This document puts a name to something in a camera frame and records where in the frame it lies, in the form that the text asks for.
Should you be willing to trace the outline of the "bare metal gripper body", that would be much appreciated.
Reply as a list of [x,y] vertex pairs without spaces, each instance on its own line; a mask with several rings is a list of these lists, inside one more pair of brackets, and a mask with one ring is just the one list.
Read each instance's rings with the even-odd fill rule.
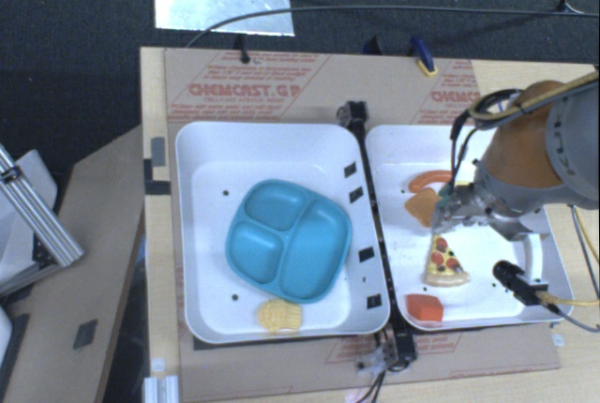
[[470,225],[489,225],[496,221],[497,199],[483,186],[446,184],[442,188],[442,204],[448,218],[468,217]]

